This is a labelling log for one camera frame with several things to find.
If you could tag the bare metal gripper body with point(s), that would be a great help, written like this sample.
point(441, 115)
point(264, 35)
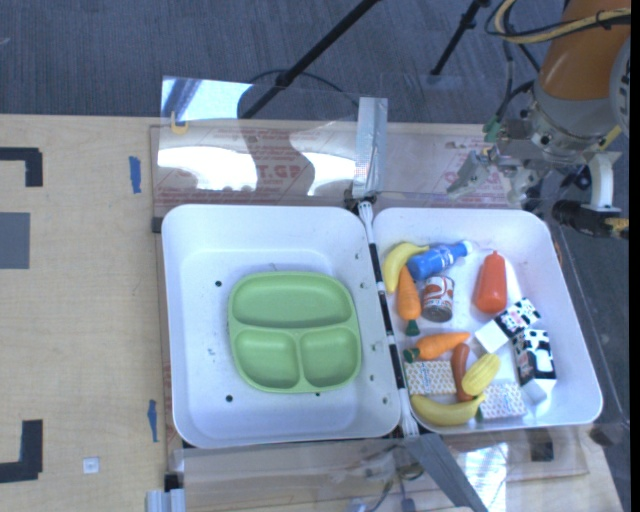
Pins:
point(547, 142)

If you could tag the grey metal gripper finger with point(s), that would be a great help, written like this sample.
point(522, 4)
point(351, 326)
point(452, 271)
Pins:
point(522, 185)
point(470, 172)

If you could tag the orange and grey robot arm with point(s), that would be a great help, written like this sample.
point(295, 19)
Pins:
point(575, 55)

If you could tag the blue bottle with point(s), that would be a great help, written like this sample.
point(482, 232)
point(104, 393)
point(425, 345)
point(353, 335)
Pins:
point(432, 261)

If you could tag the yellow banana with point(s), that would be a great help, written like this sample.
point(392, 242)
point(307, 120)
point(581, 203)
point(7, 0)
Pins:
point(445, 412)
point(393, 262)

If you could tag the red and white can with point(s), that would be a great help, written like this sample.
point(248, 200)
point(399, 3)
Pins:
point(438, 299)

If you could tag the white plastic tray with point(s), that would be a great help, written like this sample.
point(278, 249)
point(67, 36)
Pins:
point(560, 310)
point(200, 320)

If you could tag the black and white cow-print carton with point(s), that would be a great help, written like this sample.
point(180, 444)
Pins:
point(515, 319)
point(534, 357)

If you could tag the orange carrot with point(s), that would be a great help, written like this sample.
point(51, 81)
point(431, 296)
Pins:
point(440, 345)
point(408, 297)

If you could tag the brown sausage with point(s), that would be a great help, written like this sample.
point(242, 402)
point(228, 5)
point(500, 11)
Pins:
point(460, 362)

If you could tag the yellow corn cob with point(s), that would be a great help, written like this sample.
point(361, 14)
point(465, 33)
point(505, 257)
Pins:
point(481, 375)

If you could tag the white and orange biscuit packet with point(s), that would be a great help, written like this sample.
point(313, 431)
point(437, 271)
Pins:
point(429, 377)
point(502, 401)

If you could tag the green divided plate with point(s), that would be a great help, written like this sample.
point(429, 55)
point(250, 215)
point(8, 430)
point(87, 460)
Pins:
point(292, 330)

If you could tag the black cylinder on white bracket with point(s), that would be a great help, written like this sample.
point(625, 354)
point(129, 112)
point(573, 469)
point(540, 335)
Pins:
point(575, 218)

